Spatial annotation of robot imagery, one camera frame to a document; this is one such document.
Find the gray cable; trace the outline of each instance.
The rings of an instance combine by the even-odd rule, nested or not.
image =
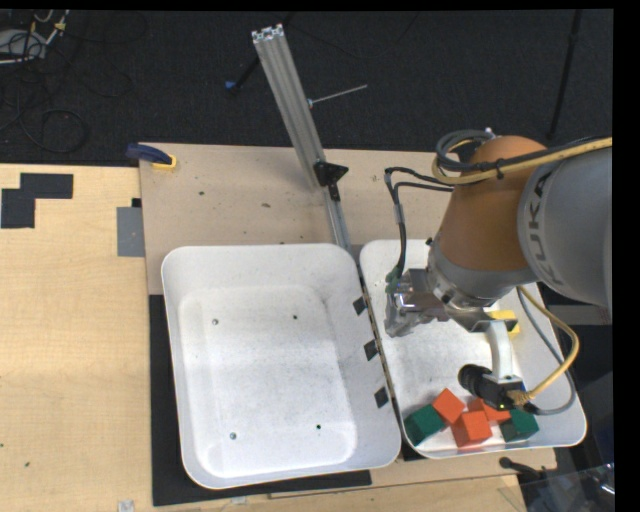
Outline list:
[[[520,304],[522,305],[522,309],[524,309],[524,312],[526,313],[527,318],[529,318],[529,321],[531,322],[531,325],[533,325],[533,328],[536,330],[536,332],[538,333],[540,338],[542,338],[542,341],[544,341],[544,344],[551,351],[551,353],[553,354],[553,357],[556,358],[556,361],[558,361],[558,364],[562,364],[564,360],[562,359],[560,354],[558,354],[558,352],[556,351],[556,349],[554,348],[552,343],[549,341],[549,339],[542,332],[542,329],[538,325],[538,322],[536,322],[536,320],[533,318],[533,315],[531,314],[531,310],[529,309],[529,306],[527,305],[527,301],[526,301],[525,296],[520,291],[520,288],[516,287],[516,290],[518,291],[518,299],[520,300]],[[536,406],[536,414],[537,415],[539,415],[539,416],[550,416],[552,414],[559,414],[561,412],[566,411],[569,407],[571,407],[573,405],[573,402],[575,402],[576,396],[577,396],[576,385],[573,382],[573,378],[571,377],[571,374],[569,372],[565,372],[565,375],[567,377],[567,380],[569,381],[569,387],[571,388],[571,396],[569,397],[569,400],[567,401],[567,403],[564,404],[564,405],[561,405],[560,407],[556,407],[554,409],[540,409],[539,407]]]

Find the red block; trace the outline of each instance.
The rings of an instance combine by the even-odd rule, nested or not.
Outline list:
[[[463,412],[451,425],[453,437],[458,447],[478,444],[491,437],[491,427],[487,415],[483,411]]]
[[[449,425],[456,422],[465,407],[464,402],[454,395],[449,388],[444,388],[436,399],[431,402],[431,405]]]
[[[506,409],[503,411],[499,411],[498,409],[494,409],[490,405],[487,405],[482,398],[474,398],[471,402],[469,402],[469,406],[467,407],[470,411],[482,411],[487,415],[487,419],[489,421],[496,421],[498,423],[502,423],[503,421],[507,421],[511,419],[511,414]]]

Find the blue object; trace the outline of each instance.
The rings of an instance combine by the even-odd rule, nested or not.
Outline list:
[[[125,152],[127,158],[135,160],[146,160],[148,162],[170,165],[172,158],[164,151],[157,148],[146,146],[145,144],[129,144]]]

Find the wooden table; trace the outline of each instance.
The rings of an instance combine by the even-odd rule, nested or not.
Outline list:
[[[258,211],[274,213],[283,208],[280,218],[288,218],[276,194],[277,190],[284,193],[282,188],[256,182],[255,177],[260,175],[256,169],[287,169],[282,174],[286,182],[287,173],[298,169],[293,149],[157,146],[177,155],[183,173],[189,162],[198,166],[209,184],[194,190],[202,199],[207,194],[213,197],[215,189],[216,201],[210,207],[235,202],[231,194],[236,191],[255,203]],[[426,169],[432,156],[326,153],[329,161],[351,169],[341,182],[341,193],[353,243],[395,238],[390,202],[386,190],[380,190],[382,170],[387,165]],[[250,161],[253,167],[244,171],[254,181],[247,184],[238,179],[238,165]],[[215,174],[219,168],[235,172],[236,179],[229,182],[227,175]],[[0,229],[0,510],[114,512],[124,500],[133,500],[136,512],[225,506],[233,510],[235,504],[228,499],[162,508],[152,504],[148,295],[158,290],[153,288],[157,275],[150,269],[156,268],[154,261],[157,264],[168,246],[182,243],[179,226],[188,212],[171,211],[171,205],[164,203],[178,231],[168,229],[162,215],[154,216],[163,206],[163,182],[157,180],[156,189],[148,185],[153,175],[146,163],[140,169],[0,165],[0,188],[18,188],[21,173],[73,174],[74,189],[71,200],[37,199],[35,228]],[[142,190],[141,176],[143,182],[147,180]],[[226,191],[220,188],[223,183],[229,185]],[[324,210],[291,194],[288,197],[297,198],[293,204],[302,216],[296,218],[304,219],[296,227],[307,230],[296,231],[295,236],[305,236],[309,229],[318,236],[309,235],[305,241],[329,236],[326,226],[318,224],[326,222]],[[148,265],[145,258],[118,256],[116,209],[130,206],[132,198],[141,195],[147,257],[155,258]],[[405,210],[421,208],[423,199],[407,191]],[[430,223],[410,218],[410,237],[429,236],[439,224],[442,203],[430,205]],[[206,219],[207,208],[200,211],[199,206],[192,205],[192,227],[198,219]],[[227,220],[216,224],[226,226],[227,236],[219,243],[238,239],[249,243],[243,233],[246,211],[225,215]],[[249,230],[262,226],[256,222]],[[164,225],[164,242],[153,235],[161,229],[153,227],[156,224]],[[274,238],[261,230],[253,243],[277,243],[279,236],[293,236],[285,230]],[[212,243],[207,237],[200,240]],[[414,462],[399,458],[387,468],[373,470],[373,485],[366,489],[250,496],[239,510],[400,512],[424,510],[429,504],[441,511],[512,511],[514,501],[522,505],[517,478],[513,471],[499,468],[498,457]],[[534,468],[556,466],[551,448],[519,450],[518,461]]]

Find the robotic arm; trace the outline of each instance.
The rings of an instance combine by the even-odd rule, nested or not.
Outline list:
[[[477,147],[468,162],[446,157],[470,143]],[[484,308],[540,281],[612,312],[611,146],[611,138],[585,139],[547,149],[482,131],[443,138],[433,171],[453,186],[451,199],[426,267],[405,273],[401,257],[387,277],[387,333],[402,336],[434,318],[486,332],[493,368],[466,365],[460,384],[496,408],[526,405],[532,395],[511,373],[515,321],[496,321]]]

